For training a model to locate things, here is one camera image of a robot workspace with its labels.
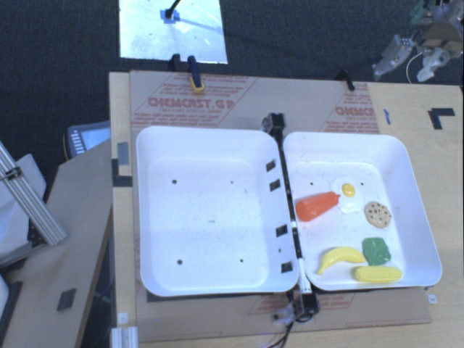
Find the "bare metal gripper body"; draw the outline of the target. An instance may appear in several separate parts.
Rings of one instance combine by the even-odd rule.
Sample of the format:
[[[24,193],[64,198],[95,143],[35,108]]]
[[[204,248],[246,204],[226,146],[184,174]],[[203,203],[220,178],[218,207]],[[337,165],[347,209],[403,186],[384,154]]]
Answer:
[[[416,7],[419,45],[463,52],[463,0],[422,0]]]

